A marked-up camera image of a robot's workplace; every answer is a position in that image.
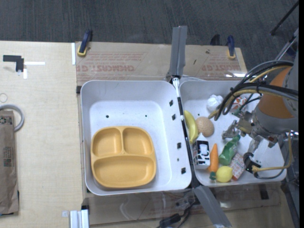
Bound yellow divided plate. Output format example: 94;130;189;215
90;126;157;190

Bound brown paper bag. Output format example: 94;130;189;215
0;110;20;215

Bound brown cardboard board red print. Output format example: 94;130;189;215
75;41;285;226

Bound white plastic tray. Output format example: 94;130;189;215
80;80;192;196
179;79;287;188

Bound white crumpled ball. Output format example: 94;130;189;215
206;94;224;113

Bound green bottle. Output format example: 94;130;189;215
218;134;241;166

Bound yellow banana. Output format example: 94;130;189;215
184;110;199;145

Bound yellow lemon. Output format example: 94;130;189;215
209;165;233;183

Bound orange carrot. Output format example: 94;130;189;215
207;143;219;173

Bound orange and white can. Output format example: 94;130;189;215
231;96;248;112

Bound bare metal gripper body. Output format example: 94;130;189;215
237;111;279;149

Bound orange and white carton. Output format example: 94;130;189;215
228;152;246;181

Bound tan bread roll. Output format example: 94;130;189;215
195;116;215;138

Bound white carton with black print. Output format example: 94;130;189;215
192;133;211;171

